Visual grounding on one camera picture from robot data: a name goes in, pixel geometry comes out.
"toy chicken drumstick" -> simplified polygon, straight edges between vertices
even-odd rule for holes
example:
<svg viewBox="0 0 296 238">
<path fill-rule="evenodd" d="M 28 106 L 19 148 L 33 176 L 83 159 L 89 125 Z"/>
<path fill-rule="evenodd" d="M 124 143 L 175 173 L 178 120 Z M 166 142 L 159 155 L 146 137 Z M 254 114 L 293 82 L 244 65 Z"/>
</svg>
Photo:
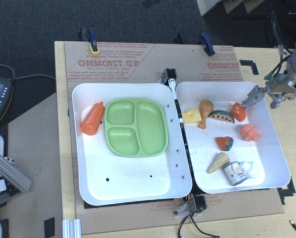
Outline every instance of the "toy chicken drumstick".
<svg viewBox="0 0 296 238">
<path fill-rule="evenodd" d="M 204 100 L 200 102 L 199 105 L 202 121 L 199 123 L 198 127 L 201 129 L 206 128 L 206 119 L 209 114 L 213 111 L 213 103 L 209 100 Z"/>
</svg>

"toy ice cream cone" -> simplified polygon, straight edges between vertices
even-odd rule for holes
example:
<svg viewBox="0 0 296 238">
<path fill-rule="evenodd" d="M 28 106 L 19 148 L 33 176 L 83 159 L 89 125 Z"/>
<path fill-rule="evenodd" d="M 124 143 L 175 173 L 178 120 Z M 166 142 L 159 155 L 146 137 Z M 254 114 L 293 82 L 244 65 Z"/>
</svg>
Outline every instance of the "toy ice cream cone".
<svg viewBox="0 0 296 238">
<path fill-rule="evenodd" d="M 217 157 L 215 158 L 212 165 L 208 168 L 208 173 L 211 174 L 214 171 L 218 170 L 220 167 L 222 167 L 224 164 L 229 162 L 229 157 L 226 153 L 220 152 Z"/>
</svg>

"toy watermelon slice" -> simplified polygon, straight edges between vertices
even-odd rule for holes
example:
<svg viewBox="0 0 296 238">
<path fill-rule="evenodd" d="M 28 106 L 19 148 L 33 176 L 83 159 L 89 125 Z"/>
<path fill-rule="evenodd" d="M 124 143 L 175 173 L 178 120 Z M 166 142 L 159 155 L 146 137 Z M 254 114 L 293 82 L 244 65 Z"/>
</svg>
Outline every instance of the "toy watermelon slice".
<svg viewBox="0 0 296 238">
<path fill-rule="evenodd" d="M 216 119 L 216 120 L 221 120 L 221 121 L 227 121 L 227 122 L 234 123 L 234 117 L 229 112 L 226 112 L 224 110 L 212 111 L 209 114 L 208 118 L 213 118 L 213 119 Z"/>
</svg>

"wooden table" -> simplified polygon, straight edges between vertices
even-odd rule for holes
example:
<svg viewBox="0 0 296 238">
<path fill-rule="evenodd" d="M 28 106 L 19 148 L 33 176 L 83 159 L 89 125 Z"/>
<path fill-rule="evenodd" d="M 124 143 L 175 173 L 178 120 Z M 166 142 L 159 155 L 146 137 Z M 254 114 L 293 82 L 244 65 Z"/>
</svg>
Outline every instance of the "wooden table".
<svg viewBox="0 0 296 238">
<path fill-rule="evenodd" d="M 244 81 L 250 81 L 264 86 L 264 76 L 279 62 L 277 49 L 262 48 L 234 48 L 238 60 L 253 60 L 259 70 L 259 75 L 253 75 L 248 66 L 241 66 Z M 66 82 L 66 60 L 64 42 L 55 42 L 55 62 L 57 77 L 57 97 L 59 116 L 59 140 L 61 158 L 62 207 L 63 219 L 76 218 L 74 204 L 74 184 L 71 156 L 70 123 L 68 118 L 68 93 Z M 271 110 L 270 114 L 279 137 L 283 152 L 291 171 L 296 189 L 296 99 L 281 103 L 281 107 Z M 293 197 L 286 197 L 284 213 L 277 215 L 239 218 L 199 223 L 201 230 L 226 238 L 265 238 L 265 237 L 296 237 L 295 230 L 289 220 L 296 223 L 296 193 Z M 176 238 L 178 226 L 165 226 L 111 233 L 85 235 L 86 238 Z M 189 238 L 207 237 L 198 232 L 193 224 L 185 224 L 182 235 Z"/>
</svg>

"toy food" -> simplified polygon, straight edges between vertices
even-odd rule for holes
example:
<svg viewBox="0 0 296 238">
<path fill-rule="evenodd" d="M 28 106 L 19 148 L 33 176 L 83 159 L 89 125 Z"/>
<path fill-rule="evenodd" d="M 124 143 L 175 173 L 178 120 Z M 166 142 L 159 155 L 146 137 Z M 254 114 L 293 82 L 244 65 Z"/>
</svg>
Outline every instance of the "toy food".
<svg viewBox="0 0 296 238">
<path fill-rule="evenodd" d="M 250 123 L 242 125 L 239 130 L 244 140 L 253 140 L 253 141 L 256 141 L 259 137 L 256 131 L 257 131 L 257 127 L 251 125 Z"/>
<path fill-rule="evenodd" d="M 189 109 L 182 113 L 184 123 L 201 122 L 202 118 L 198 108 Z"/>
<path fill-rule="evenodd" d="M 240 167 L 237 161 L 226 164 L 223 169 L 233 186 L 236 186 L 247 180 L 247 176 L 244 174 L 243 169 Z"/>
<path fill-rule="evenodd" d="M 246 118 L 246 112 L 243 105 L 237 102 L 235 102 L 229 113 L 238 121 L 244 121 Z"/>
<path fill-rule="evenodd" d="M 233 138 L 231 137 L 217 137 L 216 142 L 223 151 L 229 151 L 233 145 Z"/>
<path fill-rule="evenodd" d="M 213 118 L 213 119 L 216 119 L 216 120 L 221 120 L 221 121 L 227 121 L 227 122 L 234 123 L 234 117 L 229 112 L 226 112 L 224 110 L 212 111 L 209 114 L 208 118 Z"/>
<path fill-rule="evenodd" d="M 253 161 L 242 161 L 239 166 L 243 169 L 247 178 L 257 178 L 260 174 L 260 168 Z"/>
<path fill-rule="evenodd" d="M 219 153 L 216 158 L 214 159 L 211 166 L 208 168 L 208 173 L 211 174 L 214 171 L 218 170 L 220 167 L 224 166 L 226 163 L 229 162 L 229 157 L 226 153 Z"/>
<path fill-rule="evenodd" d="M 81 131 L 87 135 L 94 135 L 98 130 L 104 110 L 103 102 L 96 103 L 80 125 Z"/>
<path fill-rule="evenodd" d="M 199 108 L 200 108 L 200 112 L 201 112 L 202 121 L 199 123 L 198 127 L 201 129 L 205 129 L 206 128 L 206 119 L 209 116 L 209 114 L 213 111 L 213 103 L 209 100 L 201 101 Z"/>
</svg>

